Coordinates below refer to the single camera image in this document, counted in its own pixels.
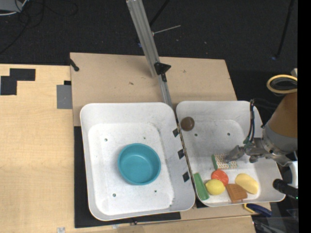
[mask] teal bowl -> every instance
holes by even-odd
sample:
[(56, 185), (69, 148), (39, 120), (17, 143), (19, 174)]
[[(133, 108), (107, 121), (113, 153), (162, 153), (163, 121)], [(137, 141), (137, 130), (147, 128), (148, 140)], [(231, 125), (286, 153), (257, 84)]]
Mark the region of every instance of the teal bowl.
[(118, 168), (123, 178), (134, 185), (153, 182), (160, 174), (158, 154), (149, 146), (134, 143), (123, 148), (118, 156)]

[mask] yellow cable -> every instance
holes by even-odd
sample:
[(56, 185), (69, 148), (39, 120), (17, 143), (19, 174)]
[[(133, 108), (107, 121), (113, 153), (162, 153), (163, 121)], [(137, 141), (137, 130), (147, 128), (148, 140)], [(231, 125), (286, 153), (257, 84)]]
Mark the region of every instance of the yellow cable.
[(285, 94), (285, 93), (292, 93), (292, 92), (296, 92), (298, 91), (297, 88), (295, 89), (290, 89), (290, 90), (277, 90), (277, 89), (274, 89), (270, 86), (270, 83), (275, 80), (275, 79), (278, 79), (278, 78), (288, 78), (288, 79), (291, 79), (291, 80), (294, 80), (296, 82), (298, 82), (298, 79), (294, 76), (291, 76), (291, 75), (286, 75), (286, 74), (280, 74), (280, 75), (276, 75), (276, 76), (273, 76), (272, 78), (270, 78), (267, 82), (267, 87), (270, 91), (274, 92), (274, 93), (281, 93), (281, 94)]

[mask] yellow toy fruit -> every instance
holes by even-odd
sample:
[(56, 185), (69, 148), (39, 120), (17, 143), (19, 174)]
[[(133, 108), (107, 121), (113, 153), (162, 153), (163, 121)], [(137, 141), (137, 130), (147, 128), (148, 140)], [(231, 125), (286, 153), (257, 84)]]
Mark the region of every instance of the yellow toy fruit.
[(258, 182), (246, 173), (238, 174), (235, 178), (235, 184), (240, 185), (251, 194), (257, 194), (258, 192)]
[(224, 183), (217, 179), (209, 180), (205, 187), (211, 195), (220, 195), (225, 191)]

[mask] brown round object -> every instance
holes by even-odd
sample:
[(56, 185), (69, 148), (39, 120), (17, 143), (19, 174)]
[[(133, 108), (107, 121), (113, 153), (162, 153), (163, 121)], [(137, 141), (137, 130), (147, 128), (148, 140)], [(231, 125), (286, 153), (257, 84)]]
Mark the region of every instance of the brown round object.
[(190, 116), (185, 117), (184, 119), (181, 120), (180, 126), (181, 126), (181, 128), (184, 131), (192, 130), (193, 127), (194, 127), (194, 120), (193, 120), (193, 118), (190, 117)]

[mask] white cable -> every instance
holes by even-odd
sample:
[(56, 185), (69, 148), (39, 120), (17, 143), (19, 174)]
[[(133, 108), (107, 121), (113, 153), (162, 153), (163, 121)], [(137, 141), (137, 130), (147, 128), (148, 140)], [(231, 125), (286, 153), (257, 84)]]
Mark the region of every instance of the white cable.
[[(24, 5), (26, 4), (26, 2), (29, 1), (29, 0), (24, 0), (23, 4), (22, 4), (22, 8), (24, 7)], [(0, 16), (10, 16), (10, 15), (14, 15), (16, 14), (17, 12), (14, 11), (14, 12), (9, 12), (9, 13), (6, 13), (6, 14), (0, 14)]]

